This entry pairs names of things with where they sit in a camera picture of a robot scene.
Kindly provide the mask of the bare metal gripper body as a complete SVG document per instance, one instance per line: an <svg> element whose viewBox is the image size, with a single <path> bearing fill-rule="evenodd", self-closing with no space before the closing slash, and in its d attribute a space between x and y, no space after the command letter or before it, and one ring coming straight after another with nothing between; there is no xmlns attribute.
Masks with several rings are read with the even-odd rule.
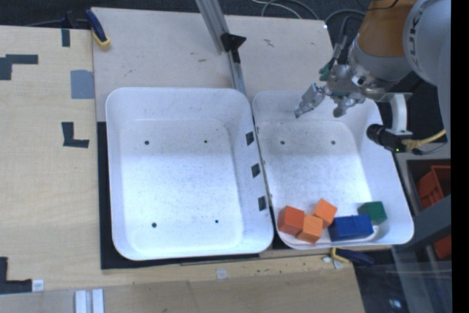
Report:
<svg viewBox="0 0 469 313"><path fill-rule="evenodd" d="M324 93L330 97L381 101L389 90L389 69L361 64L326 64L324 83Z"/></svg>

